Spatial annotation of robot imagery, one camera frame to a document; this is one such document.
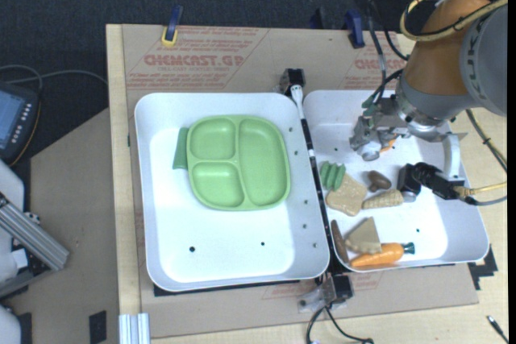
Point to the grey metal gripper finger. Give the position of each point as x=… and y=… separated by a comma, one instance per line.
x=371, y=152
x=356, y=135

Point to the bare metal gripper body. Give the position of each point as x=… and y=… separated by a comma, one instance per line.
x=397, y=123

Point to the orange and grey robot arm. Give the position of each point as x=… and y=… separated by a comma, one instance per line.
x=439, y=64

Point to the small orange toy piece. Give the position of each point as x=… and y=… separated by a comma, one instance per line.
x=389, y=143

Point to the brown mushroom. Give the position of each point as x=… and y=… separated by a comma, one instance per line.
x=379, y=180

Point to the green pea pod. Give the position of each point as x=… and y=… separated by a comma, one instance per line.
x=332, y=175

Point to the thin black and white rod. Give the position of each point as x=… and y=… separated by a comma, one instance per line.
x=308, y=135

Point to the pale yellow corn cob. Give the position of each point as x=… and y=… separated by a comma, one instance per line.
x=385, y=199

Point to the tan bread slice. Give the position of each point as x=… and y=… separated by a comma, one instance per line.
x=346, y=197

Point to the tan wedge slice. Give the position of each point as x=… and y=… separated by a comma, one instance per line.
x=364, y=237

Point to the white plastic tray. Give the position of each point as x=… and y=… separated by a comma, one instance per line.
x=435, y=221
x=225, y=237

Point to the brown sausage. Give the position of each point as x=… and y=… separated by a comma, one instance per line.
x=339, y=243

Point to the green divided plate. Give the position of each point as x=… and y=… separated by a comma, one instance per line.
x=258, y=161

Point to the orange carrot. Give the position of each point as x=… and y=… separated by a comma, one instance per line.
x=379, y=255

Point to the brown cardboard board, red print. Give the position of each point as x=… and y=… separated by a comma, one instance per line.
x=242, y=52

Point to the black cylinder on white bracket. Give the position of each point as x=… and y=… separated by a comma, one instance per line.
x=427, y=177

